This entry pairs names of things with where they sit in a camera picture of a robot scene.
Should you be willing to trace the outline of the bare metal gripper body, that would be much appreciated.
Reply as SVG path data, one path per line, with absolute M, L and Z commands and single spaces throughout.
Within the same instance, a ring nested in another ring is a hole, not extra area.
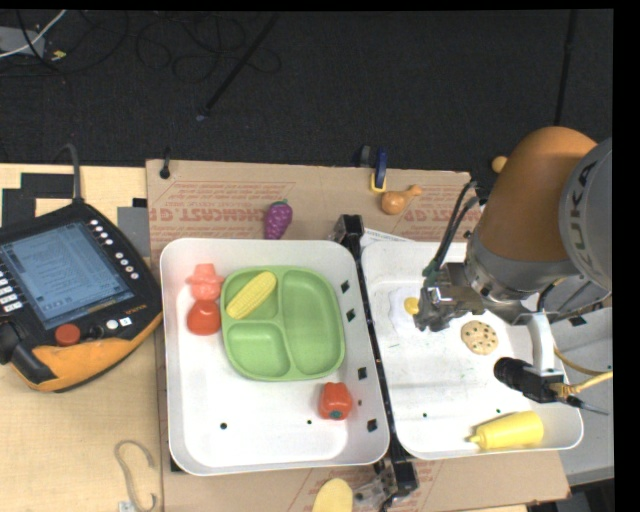
M 449 305 L 452 316 L 481 315 L 484 312 L 485 305 L 469 284 L 463 263 L 447 262 L 439 267 L 430 263 L 423 270 L 423 277 L 422 288 L 429 290 L 432 306 Z

